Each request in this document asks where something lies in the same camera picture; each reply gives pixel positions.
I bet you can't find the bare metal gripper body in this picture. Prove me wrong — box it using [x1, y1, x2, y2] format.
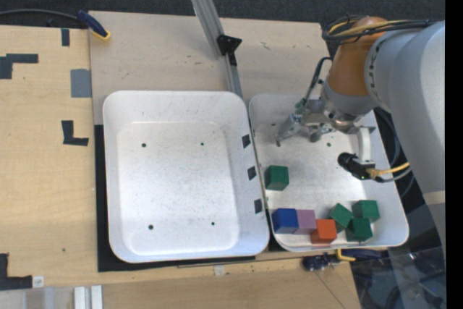
[294, 96, 363, 135]

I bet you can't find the white plastic tray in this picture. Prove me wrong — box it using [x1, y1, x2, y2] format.
[247, 93, 410, 253]
[102, 89, 271, 264]

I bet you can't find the green cube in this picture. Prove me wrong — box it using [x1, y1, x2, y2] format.
[328, 203, 354, 232]
[352, 199, 381, 222]
[263, 165, 290, 192]
[345, 216, 373, 242]

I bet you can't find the purple cube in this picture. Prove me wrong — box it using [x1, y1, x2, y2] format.
[293, 209, 318, 236]

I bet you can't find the blue cube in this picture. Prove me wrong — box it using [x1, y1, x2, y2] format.
[271, 208, 300, 234]

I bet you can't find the orange cube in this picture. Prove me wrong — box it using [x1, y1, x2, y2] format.
[310, 219, 339, 245]

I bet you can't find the pale wood board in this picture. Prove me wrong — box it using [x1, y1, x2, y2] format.
[88, 9, 388, 269]

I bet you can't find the black cylinder on white bracket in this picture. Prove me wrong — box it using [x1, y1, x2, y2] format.
[337, 126, 378, 181]

